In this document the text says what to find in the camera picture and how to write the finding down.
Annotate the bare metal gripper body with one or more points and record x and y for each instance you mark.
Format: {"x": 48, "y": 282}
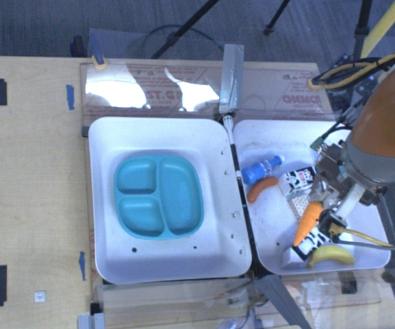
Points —
{"x": 330, "y": 170}

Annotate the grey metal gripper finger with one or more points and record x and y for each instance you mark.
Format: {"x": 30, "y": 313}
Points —
{"x": 317, "y": 192}
{"x": 332, "y": 201}

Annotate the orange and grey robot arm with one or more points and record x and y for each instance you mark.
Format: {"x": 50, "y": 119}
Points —
{"x": 378, "y": 122}

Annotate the small cow-print carton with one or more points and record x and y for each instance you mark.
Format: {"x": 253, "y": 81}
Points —
{"x": 298, "y": 180}

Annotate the white dotted packet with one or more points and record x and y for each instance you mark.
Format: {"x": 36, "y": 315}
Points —
{"x": 299, "y": 206}

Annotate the orange toy carrot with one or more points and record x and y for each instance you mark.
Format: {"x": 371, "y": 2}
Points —
{"x": 308, "y": 221}

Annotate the large cow-print carton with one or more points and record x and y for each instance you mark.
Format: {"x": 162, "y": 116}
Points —
{"x": 311, "y": 243}

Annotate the yellow banana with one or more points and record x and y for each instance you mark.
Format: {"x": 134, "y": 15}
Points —
{"x": 330, "y": 254}

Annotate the white plastic tray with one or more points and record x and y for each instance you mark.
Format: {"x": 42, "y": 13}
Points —
{"x": 272, "y": 225}
{"x": 217, "y": 252}

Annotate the orange toy sausage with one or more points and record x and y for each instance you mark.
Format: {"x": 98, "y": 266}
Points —
{"x": 260, "y": 188}

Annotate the blue plastic bottle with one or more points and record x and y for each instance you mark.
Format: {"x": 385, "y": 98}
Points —
{"x": 257, "y": 171}

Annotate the brown cardboard board, red print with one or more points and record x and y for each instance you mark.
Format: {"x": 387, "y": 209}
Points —
{"x": 272, "y": 91}

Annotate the blue divided plate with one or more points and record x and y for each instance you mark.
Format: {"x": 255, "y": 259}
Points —
{"x": 180, "y": 197}

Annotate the black cylinder on white bracket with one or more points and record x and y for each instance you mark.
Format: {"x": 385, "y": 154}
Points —
{"x": 349, "y": 201}

